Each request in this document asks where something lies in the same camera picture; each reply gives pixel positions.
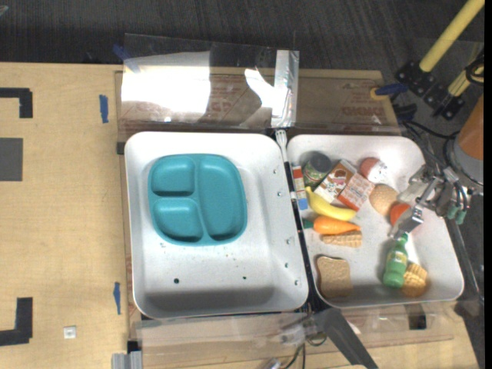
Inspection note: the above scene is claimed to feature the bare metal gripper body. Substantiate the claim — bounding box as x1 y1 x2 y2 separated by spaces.
407 163 462 214

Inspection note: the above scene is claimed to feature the orange round fruit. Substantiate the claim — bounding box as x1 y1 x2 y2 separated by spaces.
389 202 413 227

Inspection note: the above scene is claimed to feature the tan round bun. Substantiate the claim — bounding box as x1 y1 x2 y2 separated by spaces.
368 183 400 218

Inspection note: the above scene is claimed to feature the green bottle yellow label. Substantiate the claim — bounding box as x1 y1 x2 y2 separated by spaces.
381 232 410 289

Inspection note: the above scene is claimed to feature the orange and white packet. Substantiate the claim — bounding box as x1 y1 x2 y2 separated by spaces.
337 172 376 212

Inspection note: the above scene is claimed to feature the yellow corn cob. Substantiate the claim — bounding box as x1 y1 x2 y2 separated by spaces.
401 261 429 299

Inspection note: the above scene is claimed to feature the white plastic tray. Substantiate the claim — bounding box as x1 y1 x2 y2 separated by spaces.
123 130 311 320
285 133 466 310

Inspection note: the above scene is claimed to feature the tan waffle biscuit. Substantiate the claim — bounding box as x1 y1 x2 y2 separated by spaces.
321 230 364 249

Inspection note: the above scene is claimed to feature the orange carrot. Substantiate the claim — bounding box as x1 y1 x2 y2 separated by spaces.
302 214 363 236

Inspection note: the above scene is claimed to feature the yellow banana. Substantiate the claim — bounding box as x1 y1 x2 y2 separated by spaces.
304 185 358 223

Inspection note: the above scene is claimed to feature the brown bread slice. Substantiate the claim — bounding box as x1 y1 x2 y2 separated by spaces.
315 254 354 300

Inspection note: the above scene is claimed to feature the dark can green label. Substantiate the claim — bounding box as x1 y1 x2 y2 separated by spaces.
301 151 333 191

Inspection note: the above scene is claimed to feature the small red white blue carton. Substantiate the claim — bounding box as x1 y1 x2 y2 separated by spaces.
291 164 310 212

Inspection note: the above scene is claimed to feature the thin black and white rod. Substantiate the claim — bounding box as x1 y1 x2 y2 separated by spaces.
274 128 314 311

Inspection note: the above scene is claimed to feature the blue divided plate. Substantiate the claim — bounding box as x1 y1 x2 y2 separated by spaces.
147 152 248 247

